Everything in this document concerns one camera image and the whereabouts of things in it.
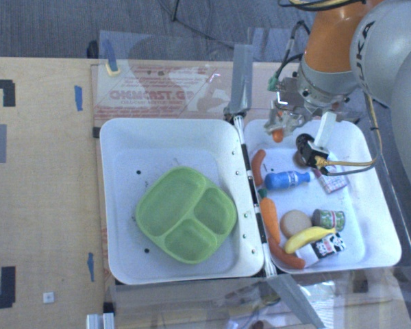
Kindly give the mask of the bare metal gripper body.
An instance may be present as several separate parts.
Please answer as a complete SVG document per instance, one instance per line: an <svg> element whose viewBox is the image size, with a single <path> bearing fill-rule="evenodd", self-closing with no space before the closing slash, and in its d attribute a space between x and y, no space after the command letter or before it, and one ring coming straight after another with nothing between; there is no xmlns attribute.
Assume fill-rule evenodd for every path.
<svg viewBox="0 0 411 329"><path fill-rule="evenodd" d="M279 93L279 108L308 119L340 110L349 96L349 76L272 77L272 91Z"/></svg>

